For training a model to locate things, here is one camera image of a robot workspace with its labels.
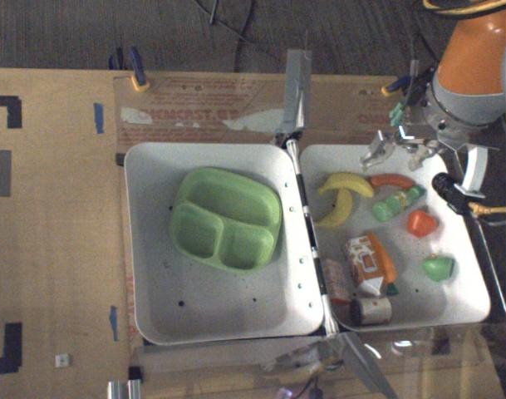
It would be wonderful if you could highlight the orange sausage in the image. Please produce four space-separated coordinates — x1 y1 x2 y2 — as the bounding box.
369 173 416 191

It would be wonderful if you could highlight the orange pepper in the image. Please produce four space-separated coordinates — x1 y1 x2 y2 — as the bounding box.
406 209 439 239

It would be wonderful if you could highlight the thin black and white rod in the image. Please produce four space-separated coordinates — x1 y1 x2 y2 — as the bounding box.
284 138 340 337

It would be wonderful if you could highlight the black block with thin wires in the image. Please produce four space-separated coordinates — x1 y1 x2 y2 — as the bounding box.
274 126 306 147

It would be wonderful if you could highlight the white plastic tray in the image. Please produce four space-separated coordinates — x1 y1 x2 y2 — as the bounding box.
123 140 326 346
298 143 493 333

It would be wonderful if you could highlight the green divided plate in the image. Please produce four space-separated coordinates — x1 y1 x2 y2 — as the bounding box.
168 165 284 273

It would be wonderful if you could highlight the brown cardboard board red print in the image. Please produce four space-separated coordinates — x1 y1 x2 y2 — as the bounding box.
112 71 506 392

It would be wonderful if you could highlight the yellow banana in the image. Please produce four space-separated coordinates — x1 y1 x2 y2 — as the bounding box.
317 171 376 200
313 187 355 229

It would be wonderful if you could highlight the orange and white carton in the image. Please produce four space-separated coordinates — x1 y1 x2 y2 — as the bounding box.
345 234 389 299

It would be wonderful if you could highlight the green pepper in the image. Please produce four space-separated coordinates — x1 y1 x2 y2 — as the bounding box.
421 254 456 283

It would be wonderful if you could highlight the black cylinder on white bracket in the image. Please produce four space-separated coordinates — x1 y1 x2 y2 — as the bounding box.
431 145 489 216

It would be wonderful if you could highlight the green bottle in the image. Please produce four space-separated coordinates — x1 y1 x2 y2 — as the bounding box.
371 184 427 224

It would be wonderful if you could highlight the small white can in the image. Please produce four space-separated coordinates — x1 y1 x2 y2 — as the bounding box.
351 296 393 328

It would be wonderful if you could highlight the orange carrot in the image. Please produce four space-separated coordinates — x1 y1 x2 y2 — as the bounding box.
366 231 400 297

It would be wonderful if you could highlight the brown bread slice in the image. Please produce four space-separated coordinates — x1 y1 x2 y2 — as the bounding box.
320 257 354 306

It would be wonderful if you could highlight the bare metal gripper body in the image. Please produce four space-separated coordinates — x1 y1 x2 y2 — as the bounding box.
395 96 479 150

